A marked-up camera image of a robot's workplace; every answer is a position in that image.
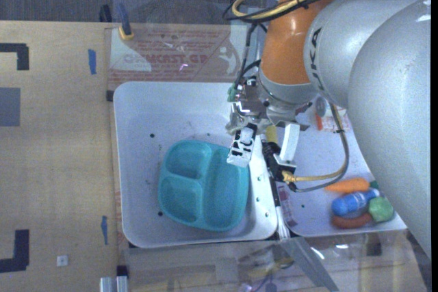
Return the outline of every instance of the orange carrot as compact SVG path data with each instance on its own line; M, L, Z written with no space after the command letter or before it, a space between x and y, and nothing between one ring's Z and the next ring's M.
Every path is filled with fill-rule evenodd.
M349 194L356 191L367 191L370 188L370 183L364 178L356 177L338 181L325 187L325 190L343 192Z

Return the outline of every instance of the blue bottle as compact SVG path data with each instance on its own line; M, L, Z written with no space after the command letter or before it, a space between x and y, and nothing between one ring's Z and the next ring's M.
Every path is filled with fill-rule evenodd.
M365 207L372 198L380 195L377 189L370 189L366 192L353 192L339 197L331 204L331 210L335 215L343 216L349 212L354 212Z

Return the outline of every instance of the red sausage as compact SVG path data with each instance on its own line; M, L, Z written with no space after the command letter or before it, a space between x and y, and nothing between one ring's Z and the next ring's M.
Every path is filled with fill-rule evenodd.
M337 215L334 215L331 218L331 223L340 229L360 228L361 226L364 226L371 221L372 216L368 212L365 212L364 214L356 218L344 218Z

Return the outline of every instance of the metal leg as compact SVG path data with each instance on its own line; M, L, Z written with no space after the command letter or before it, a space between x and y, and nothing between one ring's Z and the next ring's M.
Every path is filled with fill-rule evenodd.
M315 286L326 287L332 292L339 291L304 237L285 240L281 242L281 247L295 260L296 264L300 266Z

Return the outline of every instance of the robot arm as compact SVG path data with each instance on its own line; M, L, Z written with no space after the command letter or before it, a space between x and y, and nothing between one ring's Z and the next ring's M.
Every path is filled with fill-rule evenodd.
M319 0L270 18L257 77L240 81L227 126L250 124L255 136L294 124L317 93L346 108L369 169L429 257L430 8Z

